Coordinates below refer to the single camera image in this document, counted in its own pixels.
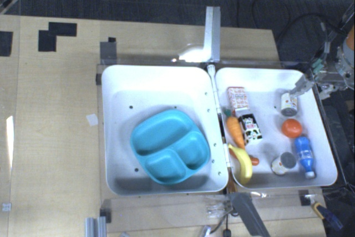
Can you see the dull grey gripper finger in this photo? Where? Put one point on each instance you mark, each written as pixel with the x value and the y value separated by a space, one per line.
pixel 299 90
pixel 305 80

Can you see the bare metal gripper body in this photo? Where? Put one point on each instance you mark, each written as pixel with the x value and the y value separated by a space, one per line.
pixel 332 78

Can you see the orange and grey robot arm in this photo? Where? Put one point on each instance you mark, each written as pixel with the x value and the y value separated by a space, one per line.
pixel 351 44

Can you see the white can with fruit print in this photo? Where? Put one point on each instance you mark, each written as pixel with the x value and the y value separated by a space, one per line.
pixel 289 105

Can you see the white plastic tray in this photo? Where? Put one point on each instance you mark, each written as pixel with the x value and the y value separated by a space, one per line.
pixel 155 86
pixel 266 91

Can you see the orange fruit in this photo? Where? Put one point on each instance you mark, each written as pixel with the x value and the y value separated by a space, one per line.
pixel 291 128

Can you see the red and white carton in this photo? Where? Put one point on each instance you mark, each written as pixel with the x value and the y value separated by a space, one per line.
pixel 237 97

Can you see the black and white cow carton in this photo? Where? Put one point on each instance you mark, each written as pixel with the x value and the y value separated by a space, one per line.
pixel 251 129

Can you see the blue bottle with white cap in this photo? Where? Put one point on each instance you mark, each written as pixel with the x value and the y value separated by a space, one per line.
pixel 304 155

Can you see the orange carrot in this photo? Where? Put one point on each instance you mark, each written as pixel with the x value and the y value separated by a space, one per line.
pixel 235 130

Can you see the white can with grey lid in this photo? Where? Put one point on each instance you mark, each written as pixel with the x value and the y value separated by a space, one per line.
pixel 284 163

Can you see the red sausage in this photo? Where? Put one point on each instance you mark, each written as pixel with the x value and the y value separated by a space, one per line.
pixel 255 161

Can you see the yellow banana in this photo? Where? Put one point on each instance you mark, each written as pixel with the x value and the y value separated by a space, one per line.
pixel 245 166

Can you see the blue divided plate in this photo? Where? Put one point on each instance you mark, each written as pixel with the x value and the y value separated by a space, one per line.
pixel 169 147

